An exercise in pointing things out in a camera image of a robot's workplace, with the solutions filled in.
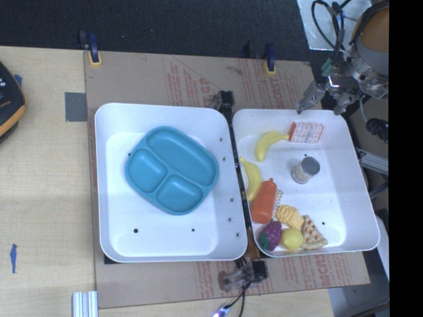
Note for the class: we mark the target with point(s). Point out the yellow lemon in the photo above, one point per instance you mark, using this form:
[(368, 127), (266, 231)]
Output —
[(291, 239)]

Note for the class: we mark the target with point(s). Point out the purple grapes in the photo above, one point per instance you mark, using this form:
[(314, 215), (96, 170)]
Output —
[(272, 233)]

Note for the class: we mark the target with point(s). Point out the orange and white carton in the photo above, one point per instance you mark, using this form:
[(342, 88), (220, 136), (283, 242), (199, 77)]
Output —
[(307, 133)]

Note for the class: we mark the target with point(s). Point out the small grey-lidded can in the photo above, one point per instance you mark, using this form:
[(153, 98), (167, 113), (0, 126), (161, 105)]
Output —
[(302, 172)]

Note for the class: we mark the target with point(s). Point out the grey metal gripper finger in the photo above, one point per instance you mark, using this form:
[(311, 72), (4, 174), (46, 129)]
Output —
[(310, 96), (343, 103)]

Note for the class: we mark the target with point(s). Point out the tan lattice pie slice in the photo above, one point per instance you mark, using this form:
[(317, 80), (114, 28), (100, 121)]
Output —
[(312, 234)]

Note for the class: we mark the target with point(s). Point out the yellow banana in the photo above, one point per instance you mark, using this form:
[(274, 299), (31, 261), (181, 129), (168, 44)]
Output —
[(264, 145), (253, 177)]

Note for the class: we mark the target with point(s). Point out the blue divided plate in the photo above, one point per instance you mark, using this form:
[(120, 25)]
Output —
[(172, 170)]

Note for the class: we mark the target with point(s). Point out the white plastic tray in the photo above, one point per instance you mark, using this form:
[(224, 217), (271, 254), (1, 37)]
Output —
[(165, 236), (340, 183)]

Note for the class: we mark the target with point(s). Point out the white patterned packet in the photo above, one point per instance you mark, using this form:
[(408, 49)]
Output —
[(279, 203)]

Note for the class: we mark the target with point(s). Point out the orange bottle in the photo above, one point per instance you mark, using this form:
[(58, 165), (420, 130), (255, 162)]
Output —
[(263, 201)]

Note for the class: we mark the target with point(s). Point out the yellow corn cob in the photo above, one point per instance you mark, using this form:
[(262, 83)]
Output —
[(290, 216)]

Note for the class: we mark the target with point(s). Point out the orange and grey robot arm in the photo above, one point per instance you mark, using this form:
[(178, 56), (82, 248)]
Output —
[(376, 28)]

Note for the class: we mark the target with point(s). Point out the brown cardboard board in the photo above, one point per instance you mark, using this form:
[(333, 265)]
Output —
[(138, 78)]

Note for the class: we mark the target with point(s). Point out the black cylinder on white bracket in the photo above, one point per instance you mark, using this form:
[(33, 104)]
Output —
[(376, 128)]

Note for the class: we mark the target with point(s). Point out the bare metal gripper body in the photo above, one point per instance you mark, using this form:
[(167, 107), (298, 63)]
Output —
[(347, 78)]

